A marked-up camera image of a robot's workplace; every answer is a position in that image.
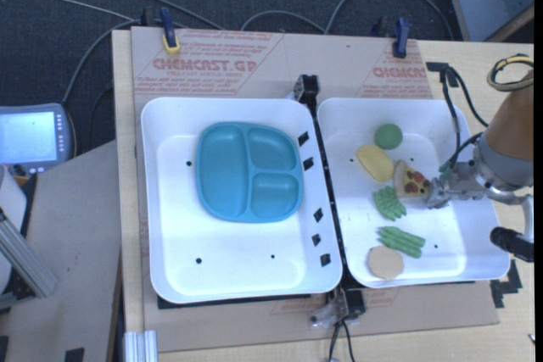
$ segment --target yellow potato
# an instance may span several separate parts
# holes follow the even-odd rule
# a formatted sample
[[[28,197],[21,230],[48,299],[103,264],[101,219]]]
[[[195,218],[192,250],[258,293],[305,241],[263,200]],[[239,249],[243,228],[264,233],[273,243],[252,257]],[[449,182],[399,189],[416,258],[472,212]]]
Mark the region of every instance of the yellow potato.
[[[356,157],[375,180],[385,182],[392,178],[394,174],[392,159],[377,145],[364,145],[358,148]]]

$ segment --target white tray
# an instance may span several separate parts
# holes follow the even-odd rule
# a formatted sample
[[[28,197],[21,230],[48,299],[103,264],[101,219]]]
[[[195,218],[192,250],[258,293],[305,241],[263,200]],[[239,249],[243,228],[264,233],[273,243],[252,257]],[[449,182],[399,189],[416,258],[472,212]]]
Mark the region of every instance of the white tray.
[[[470,137],[463,114],[456,109],[462,142]],[[367,287],[397,287],[453,281],[496,279],[509,268],[509,254],[490,241],[499,225],[489,199],[451,201],[442,209],[427,209],[421,198],[402,198],[407,215],[391,222],[376,209],[372,193],[392,186],[379,183],[355,156],[358,147],[373,143],[380,125],[397,124],[404,134],[396,149],[387,151],[393,161],[404,159],[431,179],[453,154],[455,135],[449,109],[440,100],[330,98],[318,109],[340,228],[350,273]],[[473,148],[459,161],[467,161]],[[367,254],[378,246],[377,229],[394,225],[426,238],[423,256],[404,255],[405,269],[386,281],[367,267]]]
[[[327,292],[342,276],[337,236],[311,115],[288,99],[160,97],[142,111],[150,274],[175,304]],[[278,128],[298,144],[303,198],[274,223],[217,219],[196,186],[200,133],[222,121]]]

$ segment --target screen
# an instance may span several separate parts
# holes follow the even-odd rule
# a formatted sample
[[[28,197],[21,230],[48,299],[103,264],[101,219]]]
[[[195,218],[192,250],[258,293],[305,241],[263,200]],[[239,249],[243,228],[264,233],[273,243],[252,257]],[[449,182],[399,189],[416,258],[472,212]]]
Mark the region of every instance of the screen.
[[[0,114],[0,163],[56,159],[54,112]]]

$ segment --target white wire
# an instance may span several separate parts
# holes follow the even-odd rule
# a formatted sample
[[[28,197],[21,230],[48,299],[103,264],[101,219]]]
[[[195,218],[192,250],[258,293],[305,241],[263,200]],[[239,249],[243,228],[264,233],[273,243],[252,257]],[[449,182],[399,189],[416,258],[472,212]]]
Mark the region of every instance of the white wire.
[[[61,0],[61,1],[62,2],[67,2],[67,3],[73,3],[75,5],[83,6],[85,8],[94,9],[96,11],[100,11],[100,12],[103,12],[103,13],[106,13],[106,14],[115,15],[117,17],[121,17],[122,19],[129,19],[129,20],[133,19],[132,17],[128,17],[126,15],[116,13],[115,11],[110,11],[108,9],[99,8],[98,6],[93,6],[93,5],[89,5],[88,3],[78,2],[76,0]]]

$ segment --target blue clamp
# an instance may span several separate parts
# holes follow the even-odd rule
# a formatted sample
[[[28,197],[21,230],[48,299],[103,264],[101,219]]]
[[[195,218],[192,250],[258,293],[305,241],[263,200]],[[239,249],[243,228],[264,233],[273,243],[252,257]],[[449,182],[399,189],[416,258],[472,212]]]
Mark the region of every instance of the blue clamp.
[[[171,19],[170,10],[168,8],[160,9],[160,18],[162,19],[162,25],[164,26],[164,35],[162,36],[162,42],[168,54],[174,54],[181,50],[181,44],[176,36],[176,30],[173,27],[173,20]]]
[[[392,54],[395,58],[405,58],[407,56],[406,45],[407,45],[407,34],[411,28],[411,23],[407,19],[402,19],[401,17],[396,21],[396,37],[398,38],[392,44]]]

